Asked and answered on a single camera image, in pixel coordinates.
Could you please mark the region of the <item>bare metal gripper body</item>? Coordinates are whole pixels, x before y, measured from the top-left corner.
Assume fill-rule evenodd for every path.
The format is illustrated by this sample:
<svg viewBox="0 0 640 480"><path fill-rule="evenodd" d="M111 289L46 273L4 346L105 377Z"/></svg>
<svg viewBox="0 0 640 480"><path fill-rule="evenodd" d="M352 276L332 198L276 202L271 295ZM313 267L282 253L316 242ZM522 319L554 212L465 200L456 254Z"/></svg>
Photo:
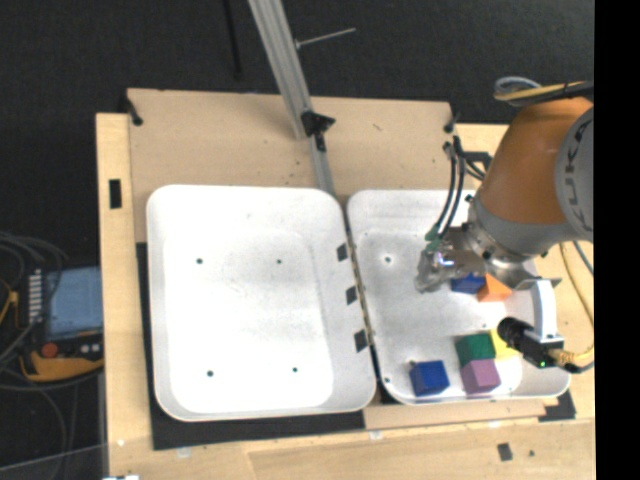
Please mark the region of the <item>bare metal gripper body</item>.
<svg viewBox="0 0 640 480"><path fill-rule="evenodd" d="M445 233L438 233L434 226L425 241L425 250L434 253L435 268L453 268L451 280L462 280L469 274L478 277L489 274L511 289L523 289L539 278L529 258L512 254L473 225L450 227Z"/></svg>

